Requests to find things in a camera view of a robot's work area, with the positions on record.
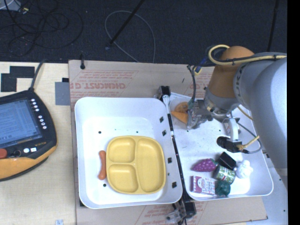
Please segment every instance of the sausage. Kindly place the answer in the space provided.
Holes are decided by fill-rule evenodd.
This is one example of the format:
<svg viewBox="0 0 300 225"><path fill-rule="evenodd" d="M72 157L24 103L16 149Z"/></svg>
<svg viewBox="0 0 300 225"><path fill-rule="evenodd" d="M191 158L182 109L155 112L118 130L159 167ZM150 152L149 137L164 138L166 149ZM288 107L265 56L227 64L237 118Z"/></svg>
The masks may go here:
<svg viewBox="0 0 300 225"><path fill-rule="evenodd" d="M100 180L104 180L106 178L106 152L104 150L101 150L99 152L100 161L101 161L101 170L98 175L98 178Z"/></svg>

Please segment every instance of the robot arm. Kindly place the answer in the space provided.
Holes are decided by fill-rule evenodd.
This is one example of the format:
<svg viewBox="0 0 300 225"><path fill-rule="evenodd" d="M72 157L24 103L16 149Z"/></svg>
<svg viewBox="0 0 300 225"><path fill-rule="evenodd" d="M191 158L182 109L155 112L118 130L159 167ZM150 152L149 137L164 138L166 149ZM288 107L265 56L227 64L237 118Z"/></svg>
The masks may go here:
<svg viewBox="0 0 300 225"><path fill-rule="evenodd" d="M210 54L223 47L220 60ZM287 56L254 54L240 46L218 45L210 49L216 64L206 89L204 106L223 122L239 105L251 111L253 125L287 188ZM221 146L224 140L219 139Z"/></svg>

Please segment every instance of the table surface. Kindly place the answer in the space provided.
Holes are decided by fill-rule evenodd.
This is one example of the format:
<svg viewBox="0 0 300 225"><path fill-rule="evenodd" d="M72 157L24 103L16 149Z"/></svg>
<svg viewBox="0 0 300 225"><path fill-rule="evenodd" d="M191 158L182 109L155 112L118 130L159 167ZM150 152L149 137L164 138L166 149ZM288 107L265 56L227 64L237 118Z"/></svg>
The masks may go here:
<svg viewBox="0 0 300 225"><path fill-rule="evenodd" d="M36 68L38 63L1 62L0 74L9 73L10 66ZM71 109L55 103L55 83L62 82L62 78L69 78L68 64L44 64L39 71L35 92L51 113L59 145L39 167L0 183L1 224L76 224ZM31 79L18 78L17 92L30 85ZM12 93L0 92L0 97Z"/></svg>

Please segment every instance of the tin can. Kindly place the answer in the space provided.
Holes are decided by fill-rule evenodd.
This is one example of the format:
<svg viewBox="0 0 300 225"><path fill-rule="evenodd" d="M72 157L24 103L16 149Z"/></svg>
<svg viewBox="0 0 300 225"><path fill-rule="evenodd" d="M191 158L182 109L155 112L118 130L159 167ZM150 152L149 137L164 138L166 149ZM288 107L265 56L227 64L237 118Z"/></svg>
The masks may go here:
<svg viewBox="0 0 300 225"><path fill-rule="evenodd" d="M232 184L235 179L235 171L218 165L214 171L213 177L217 180L226 181Z"/></svg>

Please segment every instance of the white tray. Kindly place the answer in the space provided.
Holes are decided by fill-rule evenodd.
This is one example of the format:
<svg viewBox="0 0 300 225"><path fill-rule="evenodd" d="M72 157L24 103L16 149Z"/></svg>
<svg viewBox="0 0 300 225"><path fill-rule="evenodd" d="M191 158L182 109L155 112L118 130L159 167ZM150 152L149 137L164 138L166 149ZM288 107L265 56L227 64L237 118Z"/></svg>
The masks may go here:
<svg viewBox="0 0 300 225"><path fill-rule="evenodd" d="M165 105L156 98L84 97L75 104L79 197L92 209L175 203L182 184ZM107 178L98 179L99 151L117 136L139 135L157 140L163 149L166 183L147 195L118 193Z"/></svg>
<svg viewBox="0 0 300 225"><path fill-rule="evenodd" d="M176 94L171 95L170 110L173 111L176 105L181 102L188 102L189 100L190 98L186 96L176 96ZM235 109L233 111L233 115L240 118L240 124L248 128L252 133L255 134L252 121L247 118L239 109ZM224 125L216 120L207 121L201 124L199 128L189 131L187 131L186 125L183 122L179 121L177 118L172 117L172 121L178 154L182 166L184 182L187 193L190 197L197 201L206 201L213 199L228 199L234 197L262 196L269 195L272 192L272 177L261 150L256 153L245 154L239 152L231 153L221 148L216 143L217 138L219 136L228 135L226 134ZM243 128L240 129L241 133L239 134L239 139L242 140L242 144L246 144L254 138ZM259 143L257 141L247 148L248 151L254 151L257 149L259 149ZM230 194L227 197L219 197L216 195L206 195L191 192L191 176L195 175L200 177L213 178L213 172L195 172L191 170L192 166L199 160L205 158L213 158L217 160L222 152L226 152L236 162L241 162L244 159L250 161L250 166L254 170L250 174L250 177L246 179L240 179L236 177L231 185Z"/></svg>

